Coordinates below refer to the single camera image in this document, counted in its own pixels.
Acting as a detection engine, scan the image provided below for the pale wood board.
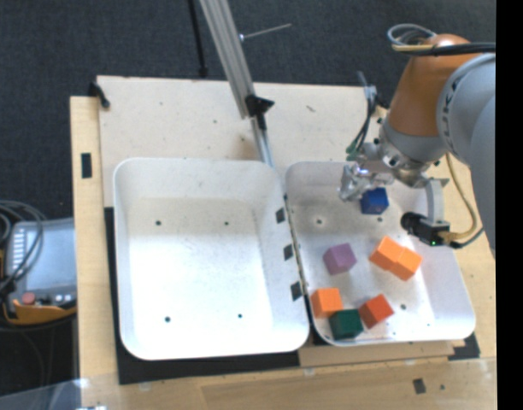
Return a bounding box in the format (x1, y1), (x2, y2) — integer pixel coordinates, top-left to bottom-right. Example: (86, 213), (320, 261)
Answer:
(96, 74), (467, 367)

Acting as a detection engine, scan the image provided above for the purple cube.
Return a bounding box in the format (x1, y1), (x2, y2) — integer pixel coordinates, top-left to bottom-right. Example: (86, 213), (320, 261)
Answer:
(322, 242), (358, 277)

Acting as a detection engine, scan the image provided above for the red-orange cube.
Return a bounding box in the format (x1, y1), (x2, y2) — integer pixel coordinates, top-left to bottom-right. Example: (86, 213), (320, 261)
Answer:
(357, 293), (396, 330)

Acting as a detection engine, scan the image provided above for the orange cube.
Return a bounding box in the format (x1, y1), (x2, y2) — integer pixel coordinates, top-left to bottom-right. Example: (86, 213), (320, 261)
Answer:
(389, 247), (424, 282)
(368, 235), (404, 272)
(309, 287), (344, 319)

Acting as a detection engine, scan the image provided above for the blue cube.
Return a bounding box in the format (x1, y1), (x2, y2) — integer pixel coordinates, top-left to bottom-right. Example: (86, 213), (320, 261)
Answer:
(359, 187), (391, 216)

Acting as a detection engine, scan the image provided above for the white plastic tray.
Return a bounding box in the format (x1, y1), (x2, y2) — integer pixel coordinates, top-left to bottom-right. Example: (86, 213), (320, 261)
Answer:
(283, 160), (478, 348)
(112, 156), (311, 361)

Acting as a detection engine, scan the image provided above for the dark green cube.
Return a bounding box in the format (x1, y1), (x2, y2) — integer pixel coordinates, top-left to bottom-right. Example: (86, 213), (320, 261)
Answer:
(328, 308), (365, 342)

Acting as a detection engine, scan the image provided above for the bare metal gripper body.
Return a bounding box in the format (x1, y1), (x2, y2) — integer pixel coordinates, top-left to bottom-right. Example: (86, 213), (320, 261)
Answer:
(345, 143), (432, 190)

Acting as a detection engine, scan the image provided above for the black cylinder on white bracket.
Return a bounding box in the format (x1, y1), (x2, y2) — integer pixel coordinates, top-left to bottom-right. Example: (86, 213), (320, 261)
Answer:
(400, 178), (452, 248)

